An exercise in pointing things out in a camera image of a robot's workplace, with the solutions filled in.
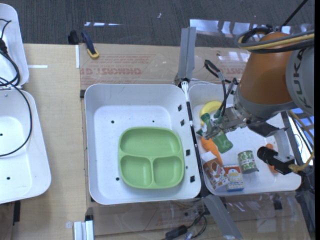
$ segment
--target green plate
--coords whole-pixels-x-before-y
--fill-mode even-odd
[[[139,189],[172,188],[184,176],[184,155],[179,136],[161,127],[133,127],[119,139],[121,177]]]

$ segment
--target tin can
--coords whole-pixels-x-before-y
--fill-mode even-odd
[[[255,162],[254,153],[251,150],[240,152],[238,154],[238,161],[243,174],[259,171]]]

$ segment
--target white plastic tray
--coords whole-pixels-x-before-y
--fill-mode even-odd
[[[0,18],[11,20],[4,31],[3,40],[8,53],[17,64],[20,85],[28,81],[29,71],[23,47],[18,15],[14,8],[0,3]],[[0,35],[5,22],[0,21]],[[11,80],[14,69],[0,55],[0,77]],[[0,157],[0,204],[43,194],[51,183],[51,172],[34,98],[22,90],[32,113],[32,133],[19,151]],[[27,138],[30,114],[26,101],[16,89],[0,88],[0,155],[18,148]]]
[[[97,203],[182,200],[199,194],[196,151],[186,98],[180,88],[170,84],[94,84],[86,90],[84,101],[88,184]],[[118,142],[120,135],[131,127],[162,127],[178,134],[184,154],[184,176],[177,186],[139,189],[121,179]]]
[[[189,98],[192,109],[194,129],[197,131],[201,127],[199,117],[200,109],[209,101],[222,101],[223,89],[219,84],[197,84],[189,89]],[[227,100],[227,107],[231,107],[232,104],[233,96],[230,95]],[[283,119],[280,114],[270,119],[268,123],[278,128],[284,127]],[[212,194],[217,196],[231,196],[266,192],[283,192],[294,191],[300,186],[301,177],[299,175],[295,173],[289,173],[286,175],[273,173],[270,171],[268,165],[257,157],[257,150],[261,146],[265,146],[267,143],[271,143],[274,149],[277,150],[277,143],[273,136],[264,138],[254,133],[247,127],[242,129],[238,128],[235,131],[228,132],[226,136],[233,143],[233,148],[226,153],[220,154],[223,164],[238,164],[238,153],[246,150],[252,150],[255,163],[259,171],[249,174],[242,174],[244,190],[233,192],[228,192],[225,187],[214,190],[209,182],[208,177],[206,174],[204,174],[206,187]],[[197,143],[200,154],[205,153],[206,151],[201,146],[201,138],[199,135],[197,136]]]

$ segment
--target yellow banana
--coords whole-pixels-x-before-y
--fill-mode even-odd
[[[217,100],[212,100],[212,101],[209,101],[207,102],[206,104],[204,104],[204,106],[200,109],[200,112],[199,112],[199,117],[201,117],[203,114],[205,113],[212,113],[213,111],[216,111],[220,108],[221,106],[221,102],[220,101],[217,101]]]

